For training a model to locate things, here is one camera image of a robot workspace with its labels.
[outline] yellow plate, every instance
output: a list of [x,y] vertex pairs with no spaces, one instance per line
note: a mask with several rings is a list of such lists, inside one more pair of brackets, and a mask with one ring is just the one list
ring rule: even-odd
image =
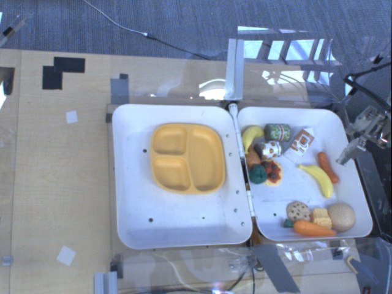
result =
[[164,124],[153,133],[151,171],[163,189],[181,194],[207,194],[226,177],[221,138],[199,124]]

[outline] white tray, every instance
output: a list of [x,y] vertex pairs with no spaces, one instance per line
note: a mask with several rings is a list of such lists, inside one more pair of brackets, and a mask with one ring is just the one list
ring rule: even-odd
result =
[[317,153],[324,151],[332,169],[340,177],[340,181],[334,184],[331,198],[325,198],[312,176],[286,157],[276,158],[282,165],[284,174],[280,185],[273,187],[251,183],[257,225],[265,237],[273,241],[312,239],[283,226],[287,218],[286,206],[294,200],[307,204],[310,209],[327,208],[336,202],[347,203],[354,209],[355,225],[329,239],[363,237],[370,234],[372,217],[355,163],[350,160],[347,166],[343,167],[335,162],[348,143],[343,124],[337,115],[328,110],[247,107],[239,112],[238,123],[241,131],[247,126],[264,127],[268,123],[289,124],[293,131],[299,131],[302,127],[313,127],[315,139],[297,165],[317,164]]
[[[183,195],[161,189],[149,161],[151,136],[165,123],[210,126],[222,139],[226,180],[214,193]],[[134,249],[239,244],[252,221],[233,121],[218,107],[122,105],[113,114],[117,229]]]

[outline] toy can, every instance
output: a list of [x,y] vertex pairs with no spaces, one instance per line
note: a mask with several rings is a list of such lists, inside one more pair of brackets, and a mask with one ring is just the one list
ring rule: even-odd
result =
[[290,126],[287,124],[267,124],[264,128],[264,137],[266,141],[289,141]]
[[282,147],[278,141],[262,141],[256,143],[254,149],[261,160],[279,157],[282,154]]

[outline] small carton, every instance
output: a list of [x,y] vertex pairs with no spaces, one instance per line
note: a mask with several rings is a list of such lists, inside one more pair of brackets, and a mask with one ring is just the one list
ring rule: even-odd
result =
[[296,161],[300,159],[309,149],[313,140],[313,128],[308,127],[301,129],[300,132],[295,136],[291,146],[284,153],[284,156],[292,162],[296,163]]

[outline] white cable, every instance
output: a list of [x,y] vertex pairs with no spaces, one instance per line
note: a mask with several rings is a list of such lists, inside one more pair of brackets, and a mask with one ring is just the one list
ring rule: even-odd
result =
[[116,25],[117,27],[121,28],[121,29],[125,29],[126,31],[130,31],[130,32],[136,32],[137,34],[141,34],[145,37],[147,37],[147,33],[146,32],[140,32],[140,31],[136,31],[134,29],[130,29],[127,28],[123,25],[120,25],[119,23],[117,23],[115,20],[111,19],[106,13],[103,13],[103,11],[101,11],[100,9],[98,9],[97,7],[93,6],[90,2],[88,2],[87,0],[82,0],[84,3],[88,4],[90,7],[92,7],[95,11],[99,12],[101,15],[103,15],[106,19],[108,19],[110,22],[112,22],[114,25]]
[[193,286],[191,286],[191,285],[189,285],[189,284],[186,284],[186,283],[183,281],[183,279],[181,278],[181,276],[179,275],[179,272],[178,272],[178,270],[177,270],[176,265],[175,265],[174,263],[172,263],[172,261],[170,261],[168,258],[166,258],[165,255],[159,255],[159,254],[154,254],[154,255],[155,255],[155,256],[158,256],[158,257],[160,257],[160,258],[162,258],[162,259],[164,259],[164,260],[166,260],[166,262],[173,268],[173,271],[174,271],[175,274],[176,274],[177,280],[179,280],[179,282],[180,282],[183,286],[185,286],[186,288],[188,288],[188,289],[190,289],[190,290],[192,290],[192,291],[195,291],[195,292],[202,292],[202,290],[200,290],[199,288],[195,288],[195,287],[193,287]]

